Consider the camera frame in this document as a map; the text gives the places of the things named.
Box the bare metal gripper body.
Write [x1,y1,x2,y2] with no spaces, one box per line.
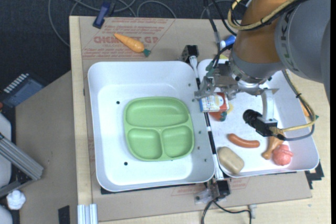
[202,62,267,93]

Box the white blue orange carton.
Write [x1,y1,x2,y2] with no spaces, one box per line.
[198,92,230,113]

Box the red tomato with green stem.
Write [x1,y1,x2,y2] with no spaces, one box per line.
[208,110,228,122]

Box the white plastic tray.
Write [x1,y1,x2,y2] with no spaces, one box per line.
[87,61,216,193]
[196,59,320,178]

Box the thin black and white rod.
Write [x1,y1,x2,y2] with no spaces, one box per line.
[189,56,224,179]

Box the orange sausage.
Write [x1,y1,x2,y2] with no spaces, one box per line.
[227,133,260,149]

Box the green divided plate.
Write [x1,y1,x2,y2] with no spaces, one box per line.
[123,97,195,162]

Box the tan chicken drumstick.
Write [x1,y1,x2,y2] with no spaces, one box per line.
[261,135,285,161]

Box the beige bread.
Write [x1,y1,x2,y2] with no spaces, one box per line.
[217,146,245,175]

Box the orange carrot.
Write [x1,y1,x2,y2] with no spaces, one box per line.
[301,102,320,121]
[113,33,152,57]

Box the pink shrimp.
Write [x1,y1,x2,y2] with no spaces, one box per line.
[272,144,294,166]

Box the brown cardboard board red print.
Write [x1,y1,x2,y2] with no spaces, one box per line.
[78,17,313,222]

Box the black block with thin wires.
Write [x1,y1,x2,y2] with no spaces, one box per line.
[181,45,200,62]
[207,179,232,201]

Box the black cylinder on white bracket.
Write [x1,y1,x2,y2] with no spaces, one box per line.
[243,88,286,137]

